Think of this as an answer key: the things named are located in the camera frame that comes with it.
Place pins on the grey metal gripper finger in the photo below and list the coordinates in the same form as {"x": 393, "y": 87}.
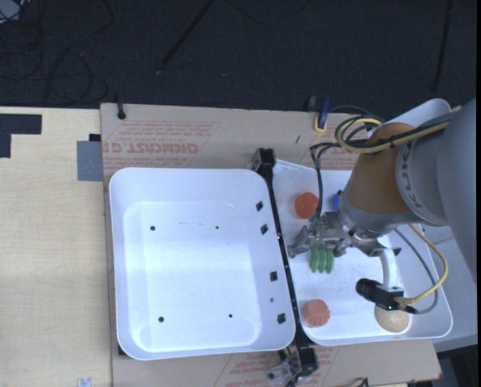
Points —
{"x": 298, "y": 245}
{"x": 341, "y": 248}

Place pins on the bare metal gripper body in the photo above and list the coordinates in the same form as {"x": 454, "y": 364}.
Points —
{"x": 333, "y": 232}

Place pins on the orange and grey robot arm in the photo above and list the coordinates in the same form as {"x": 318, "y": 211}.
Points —
{"x": 386, "y": 184}

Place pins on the thin black rod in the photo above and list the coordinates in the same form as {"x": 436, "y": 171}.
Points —
{"x": 283, "y": 252}

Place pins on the green ribbed toy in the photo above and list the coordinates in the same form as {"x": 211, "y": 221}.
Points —
{"x": 321, "y": 261}

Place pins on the orange round toy disc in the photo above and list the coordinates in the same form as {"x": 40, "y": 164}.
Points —
{"x": 305, "y": 205}

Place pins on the white plastic tray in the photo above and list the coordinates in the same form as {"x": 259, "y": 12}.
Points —
{"x": 192, "y": 272}
{"x": 353, "y": 296}

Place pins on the beige round toy biscuit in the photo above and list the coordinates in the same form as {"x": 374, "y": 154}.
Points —
{"x": 391, "y": 321}

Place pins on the brown cardboard board red print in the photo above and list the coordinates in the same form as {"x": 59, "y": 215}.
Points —
{"x": 176, "y": 143}

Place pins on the black cylinder on white bracket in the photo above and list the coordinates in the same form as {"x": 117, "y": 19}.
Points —
{"x": 375, "y": 290}

